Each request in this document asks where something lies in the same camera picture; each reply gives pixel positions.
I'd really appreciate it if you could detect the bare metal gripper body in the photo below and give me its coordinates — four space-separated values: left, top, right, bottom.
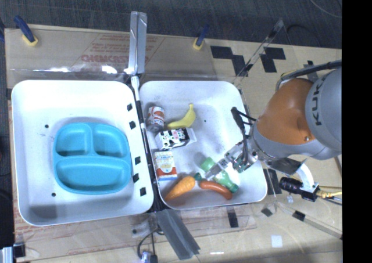
224 141 260 174

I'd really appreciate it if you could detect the green plastic bottle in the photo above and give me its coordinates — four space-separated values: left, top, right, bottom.
199 156 239 193

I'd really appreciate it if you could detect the orange sausage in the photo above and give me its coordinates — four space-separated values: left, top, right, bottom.
198 179 233 200

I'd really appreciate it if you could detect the orange carrot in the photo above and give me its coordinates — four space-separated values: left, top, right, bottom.
164 172 203 202

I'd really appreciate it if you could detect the orange and white carton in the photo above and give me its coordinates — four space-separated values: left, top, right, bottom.
153 150 178 182

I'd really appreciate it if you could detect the cow print carton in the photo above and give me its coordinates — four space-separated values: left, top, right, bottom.
154 127 198 152

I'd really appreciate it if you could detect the yellow banana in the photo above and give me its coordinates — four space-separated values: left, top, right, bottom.
166 103 197 129

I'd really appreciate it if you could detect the white plastic tray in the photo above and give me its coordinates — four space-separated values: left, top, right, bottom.
138 80 268 211
10 79 155 227

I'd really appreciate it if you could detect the small red and white can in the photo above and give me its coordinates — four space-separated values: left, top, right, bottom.
146 106 166 132

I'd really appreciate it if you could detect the blue divided plate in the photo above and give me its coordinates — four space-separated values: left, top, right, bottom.
52 122 133 195

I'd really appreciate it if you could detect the brown cardboard board red print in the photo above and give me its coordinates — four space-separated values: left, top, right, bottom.
3 23 258 263

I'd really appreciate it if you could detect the black cylinder on white bracket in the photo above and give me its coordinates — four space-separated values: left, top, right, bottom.
278 163 320 203

